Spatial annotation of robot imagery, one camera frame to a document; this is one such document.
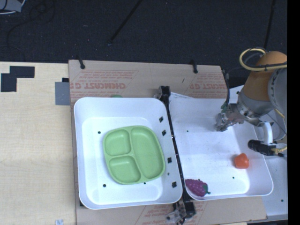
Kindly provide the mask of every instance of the green object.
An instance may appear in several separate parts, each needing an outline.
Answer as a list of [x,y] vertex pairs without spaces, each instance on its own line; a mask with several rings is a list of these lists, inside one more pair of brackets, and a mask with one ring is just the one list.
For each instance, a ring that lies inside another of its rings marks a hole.
[[156,134],[145,126],[122,127],[103,138],[105,161],[112,178],[136,184],[160,177],[165,159]]

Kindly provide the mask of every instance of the wooden surface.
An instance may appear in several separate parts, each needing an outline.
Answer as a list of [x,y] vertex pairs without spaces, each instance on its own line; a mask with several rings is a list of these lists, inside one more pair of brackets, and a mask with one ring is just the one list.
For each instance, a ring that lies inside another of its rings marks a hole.
[[55,105],[55,82],[67,64],[35,66],[35,78],[17,79],[17,92],[0,92],[0,224],[76,224],[70,106]]

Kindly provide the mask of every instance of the toy tomato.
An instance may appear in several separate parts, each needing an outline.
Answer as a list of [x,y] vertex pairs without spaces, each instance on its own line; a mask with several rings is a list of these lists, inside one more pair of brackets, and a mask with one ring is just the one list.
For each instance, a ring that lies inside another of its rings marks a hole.
[[234,158],[236,168],[245,169],[249,167],[249,159],[245,153],[241,153]]

